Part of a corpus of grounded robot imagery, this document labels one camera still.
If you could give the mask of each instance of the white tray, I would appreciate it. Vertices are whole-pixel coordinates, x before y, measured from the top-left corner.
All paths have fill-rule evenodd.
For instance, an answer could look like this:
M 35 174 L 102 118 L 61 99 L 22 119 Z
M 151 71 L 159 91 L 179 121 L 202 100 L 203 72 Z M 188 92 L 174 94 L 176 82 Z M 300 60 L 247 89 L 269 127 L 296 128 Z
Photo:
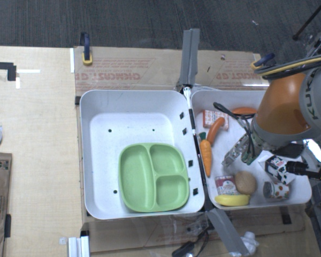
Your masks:
M 196 132 L 205 131 L 208 133 L 208 128 L 203 127 L 202 111 L 214 110 L 213 102 L 221 103 L 228 109 L 237 107 L 253 107 L 258 108 L 265 91 L 262 90 L 237 90 L 237 91 L 222 91 L 222 90 L 199 90 L 192 95 L 192 106 L 195 116 Z M 207 178 L 207 186 L 209 198 L 212 203 L 221 209 L 246 209 L 259 208 L 268 206 L 282 206 L 306 203 L 311 198 L 311 186 L 307 176 L 296 176 L 296 178 L 289 184 L 290 195 L 287 200 L 266 199 L 263 196 L 263 184 L 265 181 L 274 181 L 275 179 L 266 173 L 260 166 L 258 160 L 262 159 L 264 155 L 271 155 L 269 152 L 262 152 L 259 158 L 251 165 L 246 165 L 238 157 L 229 167 L 222 166 L 225 154 L 234 146 L 234 144 L 245 134 L 245 130 L 233 119 L 229 118 L 228 131 L 219 130 L 216 136 L 215 143 L 212 146 L 213 160 L 211 175 Z M 251 196 L 250 203 L 247 206 L 239 207 L 225 207 L 216 203 L 214 198 L 218 195 L 215 185 L 215 177 L 225 175 L 235 175 L 240 170 L 251 172 L 257 180 L 258 189 Z
M 80 111 L 85 205 L 93 217 L 105 220 L 188 214 L 202 208 L 203 185 L 183 95 L 172 90 L 91 90 L 81 97 Z M 128 145 L 148 142 L 173 145 L 184 156 L 189 199 L 177 210 L 138 213 L 128 209 L 121 198 L 119 155 Z

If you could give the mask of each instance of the green divided tray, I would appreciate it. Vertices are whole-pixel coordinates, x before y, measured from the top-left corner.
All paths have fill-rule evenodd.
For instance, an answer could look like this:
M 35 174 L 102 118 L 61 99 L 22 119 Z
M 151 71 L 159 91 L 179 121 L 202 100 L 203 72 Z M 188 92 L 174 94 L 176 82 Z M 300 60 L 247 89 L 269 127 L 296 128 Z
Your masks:
M 138 212 L 177 209 L 189 197 L 183 156 L 163 143 L 126 147 L 119 158 L 119 185 L 125 205 Z

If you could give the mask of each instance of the brown round object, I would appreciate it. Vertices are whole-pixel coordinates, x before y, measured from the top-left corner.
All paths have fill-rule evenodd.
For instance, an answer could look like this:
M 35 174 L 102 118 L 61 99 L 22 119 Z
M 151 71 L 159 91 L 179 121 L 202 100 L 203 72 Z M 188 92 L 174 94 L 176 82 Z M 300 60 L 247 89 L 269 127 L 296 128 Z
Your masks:
M 234 176 L 236 189 L 241 194 L 251 195 L 257 190 L 257 180 L 248 171 L 239 171 Z

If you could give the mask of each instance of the toy banana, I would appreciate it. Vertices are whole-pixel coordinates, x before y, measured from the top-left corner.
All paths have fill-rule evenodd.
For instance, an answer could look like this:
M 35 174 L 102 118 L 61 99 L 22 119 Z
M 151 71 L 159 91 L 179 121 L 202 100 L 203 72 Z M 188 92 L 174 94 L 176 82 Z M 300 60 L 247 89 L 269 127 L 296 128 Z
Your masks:
M 238 194 L 238 195 L 227 195 L 222 194 L 215 196 L 215 201 L 223 206 L 236 207 L 246 206 L 250 201 L 250 195 Z

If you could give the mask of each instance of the table surface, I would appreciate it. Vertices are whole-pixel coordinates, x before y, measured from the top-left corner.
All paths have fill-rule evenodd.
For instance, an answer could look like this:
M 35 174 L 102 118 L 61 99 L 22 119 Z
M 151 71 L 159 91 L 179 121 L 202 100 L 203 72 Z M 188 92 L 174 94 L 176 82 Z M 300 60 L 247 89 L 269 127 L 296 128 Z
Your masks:
M 11 237 L 4 256 L 67 256 L 65 237 L 82 227 L 75 77 L 71 49 L 0 47 L 0 62 L 12 62 L 20 88 L 0 70 L 0 152 L 12 153 L 8 213 Z M 255 256 L 319 256 L 308 216 L 302 231 L 256 237 Z M 96 253 L 93 256 L 170 256 L 178 246 Z M 202 256 L 230 256 L 220 240 Z

